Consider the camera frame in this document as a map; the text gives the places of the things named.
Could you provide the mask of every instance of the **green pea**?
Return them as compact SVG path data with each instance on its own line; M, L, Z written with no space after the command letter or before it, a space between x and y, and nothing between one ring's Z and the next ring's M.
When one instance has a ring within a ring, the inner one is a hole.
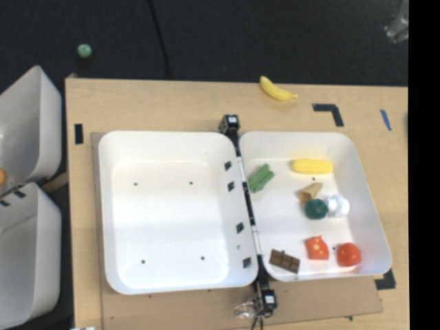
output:
M76 50L81 58L89 58L91 56L91 46L89 44L80 44Z

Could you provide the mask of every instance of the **toy food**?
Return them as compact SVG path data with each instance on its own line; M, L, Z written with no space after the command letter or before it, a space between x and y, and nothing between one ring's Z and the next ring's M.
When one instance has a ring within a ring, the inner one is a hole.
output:
M271 251L269 264L276 265L295 274L298 273L300 268L300 260L298 258L277 250Z
M300 191L299 198L302 203L307 203L310 199L314 199L320 189L322 188L322 184L320 182L316 182L303 190Z
M323 219L328 212L328 207L321 199L310 199L305 204L305 213L310 219Z
M289 99L294 99L298 97L298 94L292 94L280 87L276 86L269 78L261 76L260 77L260 87L261 89L273 99L277 99L281 102L288 101Z
M296 173L309 175L325 174L333 171L333 164L325 160L296 159L292 163L291 169Z
M329 217L346 217L350 212L350 203L342 195L334 195L324 200L329 209Z
M309 259L327 260L329 258L329 248L321 236L312 237L305 241Z
M253 193L262 190L266 183L274 176L275 173L270 170L269 165L262 165L262 167L260 167L259 170L249 179L249 189Z
M343 243L336 252L339 265L350 267L359 264L362 260L360 249L352 242Z
M2 168L0 168L0 185L4 184L5 180L6 180L5 171Z

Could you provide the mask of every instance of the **yellow banana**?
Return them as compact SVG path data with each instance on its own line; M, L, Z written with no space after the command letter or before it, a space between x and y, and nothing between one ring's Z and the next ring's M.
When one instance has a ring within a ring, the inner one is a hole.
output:
M295 99L298 97L298 94L292 94L280 87L276 86L269 78L261 76L260 77L260 87L263 91L273 97L273 99L277 99L281 102L288 101L289 99Z

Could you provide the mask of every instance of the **yellow corn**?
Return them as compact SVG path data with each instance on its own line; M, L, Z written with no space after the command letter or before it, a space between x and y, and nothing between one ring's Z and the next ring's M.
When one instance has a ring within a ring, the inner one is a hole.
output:
M297 159L291 165L291 169L296 173L323 174L333 171L333 164L325 160L316 159Z

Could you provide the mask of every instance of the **wooden board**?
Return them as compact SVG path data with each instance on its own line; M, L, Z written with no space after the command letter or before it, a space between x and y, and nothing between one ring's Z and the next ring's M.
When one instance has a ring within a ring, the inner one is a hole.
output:
M280 306L265 321L265 327L299 329L298 322L306 320L311 321L310 329L409 326L407 88L283 87L300 94L299 99L277 102L252 83L66 80L76 327L249 327L249 321L234 319L232 308L252 295L250 288L124 296L105 282L99 262L91 134L114 130L214 131L227 113L239 116L242 132L335 131L349 136L357 147L393 253L397 280L393 290L378 293L371 277L271 283ZM331 113L314 111L313 104L335 104L344 126L336 126ZM381 109L388 115L391 131ZM76 143L75 125L79 124L81 144ZM353 323L343 318L360 314L370 315L356 317Z

